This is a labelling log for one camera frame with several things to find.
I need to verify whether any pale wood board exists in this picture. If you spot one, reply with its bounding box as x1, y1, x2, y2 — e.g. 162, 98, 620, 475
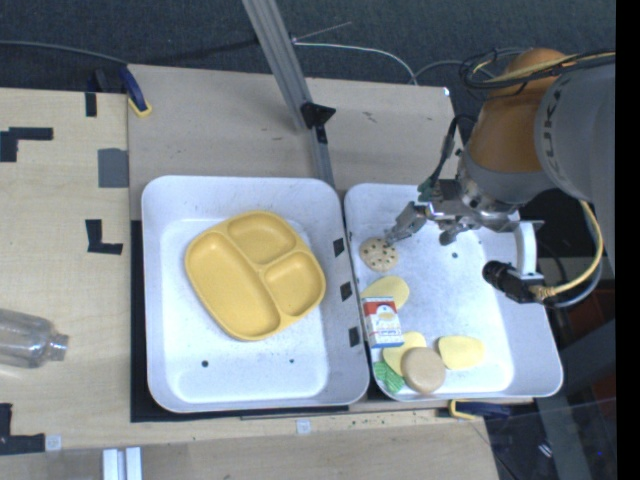
127, 62, 537, 424

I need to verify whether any yellow divided plate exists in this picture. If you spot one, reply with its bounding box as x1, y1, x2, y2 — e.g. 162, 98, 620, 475
183, 209, 328, 343

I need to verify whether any red and white carton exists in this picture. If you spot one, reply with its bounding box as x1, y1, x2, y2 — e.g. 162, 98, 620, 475
360, 295, 406, 351

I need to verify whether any tan round bread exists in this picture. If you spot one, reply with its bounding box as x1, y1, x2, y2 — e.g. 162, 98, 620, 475
399, 346, 448, 396

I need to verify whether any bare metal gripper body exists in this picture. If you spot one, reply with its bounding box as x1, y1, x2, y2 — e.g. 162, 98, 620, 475
419, 178, 522, 233

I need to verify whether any yellow flat oval slice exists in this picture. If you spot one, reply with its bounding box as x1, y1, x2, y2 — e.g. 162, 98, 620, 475
359, 274, 411, 312
436, 334, 487, 372
382, 330, 428, 377

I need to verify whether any green toy leaf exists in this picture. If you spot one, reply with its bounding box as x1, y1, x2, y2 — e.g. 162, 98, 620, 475
371, 360, 406, 396

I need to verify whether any black cylinder on white bracket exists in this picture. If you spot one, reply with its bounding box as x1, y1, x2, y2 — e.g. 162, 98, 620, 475
481, 220, 547, 305

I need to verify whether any beige biscuit with dark dots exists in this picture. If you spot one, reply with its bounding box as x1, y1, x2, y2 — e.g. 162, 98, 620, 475
358, 236, 400, 274

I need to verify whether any white plastic tray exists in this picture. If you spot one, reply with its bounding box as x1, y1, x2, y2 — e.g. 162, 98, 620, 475
140, 174, 371, 414
343, 182, 565, 403

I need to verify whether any clear plastic bottle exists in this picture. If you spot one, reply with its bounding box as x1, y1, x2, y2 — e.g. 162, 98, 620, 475
0, 307, 71, 370

